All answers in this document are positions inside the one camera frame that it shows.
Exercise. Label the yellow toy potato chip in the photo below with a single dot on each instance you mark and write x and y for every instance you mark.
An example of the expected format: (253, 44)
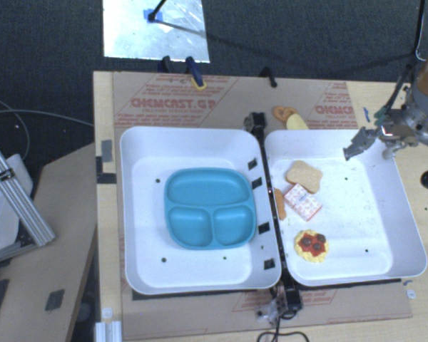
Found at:
(296, 123)

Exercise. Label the orange toy sausage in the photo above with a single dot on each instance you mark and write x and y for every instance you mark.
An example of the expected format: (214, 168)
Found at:
(280, 205)

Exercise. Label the tan toy bread slice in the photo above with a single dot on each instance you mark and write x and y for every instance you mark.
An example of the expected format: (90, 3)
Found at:
(303, 175)

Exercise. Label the pink and white carton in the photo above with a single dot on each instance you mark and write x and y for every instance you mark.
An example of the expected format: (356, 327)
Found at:
(304, 203)

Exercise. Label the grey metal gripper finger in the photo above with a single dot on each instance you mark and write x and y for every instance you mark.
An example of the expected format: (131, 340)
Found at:
(358, 144)
(391, 149)

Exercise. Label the orange toy pretzel biscuit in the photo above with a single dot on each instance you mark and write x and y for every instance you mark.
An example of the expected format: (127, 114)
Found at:
(281, 112)

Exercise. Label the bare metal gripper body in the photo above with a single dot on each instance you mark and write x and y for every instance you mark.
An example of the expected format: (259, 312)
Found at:
(410, 128)

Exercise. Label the thin black and white rod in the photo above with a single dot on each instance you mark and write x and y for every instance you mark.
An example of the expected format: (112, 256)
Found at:
(273, 205)

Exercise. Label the blue divided plate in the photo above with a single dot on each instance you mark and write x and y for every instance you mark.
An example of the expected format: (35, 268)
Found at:
(207, 208)

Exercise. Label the yellow toy pasta with meatballs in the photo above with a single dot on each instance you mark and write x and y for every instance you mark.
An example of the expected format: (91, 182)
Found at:
(311, 246)

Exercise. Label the white plastic tray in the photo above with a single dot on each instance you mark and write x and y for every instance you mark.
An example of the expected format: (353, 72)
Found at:
(360, 212)
(146, 208)

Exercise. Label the brown cardboard board red print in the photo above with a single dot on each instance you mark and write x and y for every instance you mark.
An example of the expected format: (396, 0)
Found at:
(221, 98)

